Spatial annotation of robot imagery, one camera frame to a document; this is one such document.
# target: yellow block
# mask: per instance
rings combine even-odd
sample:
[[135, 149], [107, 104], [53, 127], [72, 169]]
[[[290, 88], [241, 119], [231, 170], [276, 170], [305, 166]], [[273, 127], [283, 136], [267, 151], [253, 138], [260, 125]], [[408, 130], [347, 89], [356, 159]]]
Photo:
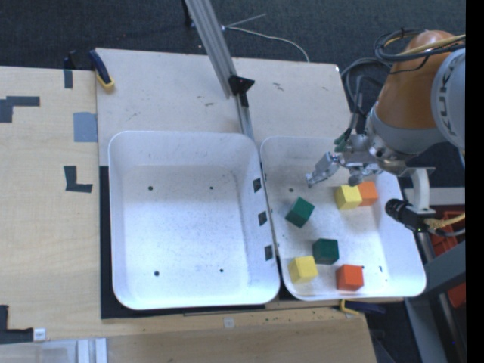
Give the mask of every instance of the yellow block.
[[349, 185], [339, 186], [334, 192], [334, 199], [338, 209], [354, 209], [363, 201], [358, 187]]
[[296, 257], [289, 263], [288, 268], [293, 284], [310, 282], [318, 275], [318, 268], [316, 268], [313, 256]]

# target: cube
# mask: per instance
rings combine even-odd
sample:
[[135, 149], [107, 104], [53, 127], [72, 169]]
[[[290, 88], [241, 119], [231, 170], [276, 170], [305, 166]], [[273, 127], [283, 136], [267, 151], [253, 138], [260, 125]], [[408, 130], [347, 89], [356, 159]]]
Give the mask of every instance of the cube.
[[354, 209], [363, 199], [357, 186], [341, 185], [334, 192], [334, 199], [338, 209]]
[[296, 257], [287, 266], [293, 284], [310, 282], [318, 275], [316, 262], [313, 256]]
[[319, 238], [312, 244], [312, 256], [319, 265], [332, 265], [340, 258], [338, 241]]
[[287, 221], [291, 222], [293, 225], [301, 228], [308, 221], [311, 216], [312, 210], [315, 207], [310, 204], [307, 200], [298, 197], [293, 203], [289, 212], [286, 214], [285, 218]]
[[363, 200], [359, 205], [360, 207], [371, 206], [377, 201], [378, 191], [373, 181], [363, 181], [358, 185], [358, 189]]
[[363, 268], [361, 266], [345, 264], [336, 270], [338, 290], [355, 291], [363, 285]]

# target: green cube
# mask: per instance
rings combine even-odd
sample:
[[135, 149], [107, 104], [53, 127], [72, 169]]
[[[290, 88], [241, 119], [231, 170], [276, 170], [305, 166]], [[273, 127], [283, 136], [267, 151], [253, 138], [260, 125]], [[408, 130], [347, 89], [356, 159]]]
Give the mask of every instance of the green cube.
[[314, 209], [315, 207], [310, 202], [298, 197], [286, 214], [286, 220], [301, 228], [308, 221]]
[[340, 257], [338, 241], [335, 239], [319, 238], [312, 244], [312, 256], [319, 265], [332, 265]]

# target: empty white tray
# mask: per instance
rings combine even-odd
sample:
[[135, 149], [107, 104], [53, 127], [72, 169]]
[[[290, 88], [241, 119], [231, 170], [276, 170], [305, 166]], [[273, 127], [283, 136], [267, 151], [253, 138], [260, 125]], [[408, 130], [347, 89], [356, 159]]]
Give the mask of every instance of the empty white tray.
[[247, 136], [115, 135], [113, 290], [131, 309], [257, 305], [280, 277], [259, 154]]
[[[306, 173], [314, 170], [326, 151], [334, 152], [332, 138], [271, 137], [261, 145], [268, 204], [287, 289], [305, 301], [419, 295], [426, 276], [414, 236], [384, 210], [389, 199], [402, 199], [397, 178], [387, 172], [369, 178], [375, 181], [378, 201], [339, 210], [334, 190], [348, 183], [347, 169], [339, 169], [312, 188], [306, 184]], [[285, 219], [297, 197], [315, 206], [302, 228]], [[289, 262], [311, 256], [312, 244], [320, 237], [338, 241], [340, 258], [333, 265], [317, 265], [318, 277], [311, 282], [293, 284]], [[336, 287], [335, 272], [346, 263], [363, 266], [365, 285], [355, 292]]]

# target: robotic arm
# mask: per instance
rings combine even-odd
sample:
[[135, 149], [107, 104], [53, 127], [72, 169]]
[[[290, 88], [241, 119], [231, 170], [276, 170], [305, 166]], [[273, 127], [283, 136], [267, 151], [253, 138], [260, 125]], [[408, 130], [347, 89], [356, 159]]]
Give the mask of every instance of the robotic arm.
[[[411, 37], [403, 52], [390, 56], [385, 47]], [[375, 45], [381, 61], [394, 62], [371, 108], [361, 134], [353, 113], [349, 128], [335, 140], [335, 154], [326, 152], [306, 175], [309, 187], [332, 176], [340, 167], [349, 170], [348, 184], [355, 186], [365, 176], [387, 171], [411, 176], [414, 204], [391, 200], [386, 211], [412, 230], [425, 228], [423, 217], [429, 208], [429, 185], [425, 169], [407, 162], [428, 148], [450, 141], [465, 152], [465, 36], [444, 31], [398, 31], [384, 36]]]

